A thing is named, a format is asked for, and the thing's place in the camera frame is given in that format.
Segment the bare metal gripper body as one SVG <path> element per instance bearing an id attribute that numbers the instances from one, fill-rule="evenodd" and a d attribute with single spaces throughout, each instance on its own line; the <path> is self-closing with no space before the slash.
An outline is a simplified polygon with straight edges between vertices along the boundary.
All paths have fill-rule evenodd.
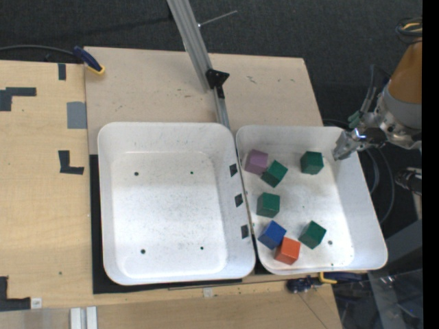
<path id="1" fill-rule="evenodd" d="M 386 144 L 408 150 L 422 150 L 422 130 L 412 128 L 401 118 L 409 119 L 406 112 L 397 117 L 385 103 L 377 104 L 373 111 L 359 111 L 358 122 L 355 124 L 355 144 L 357 151 L 370 148 L 381 148 Z"/>

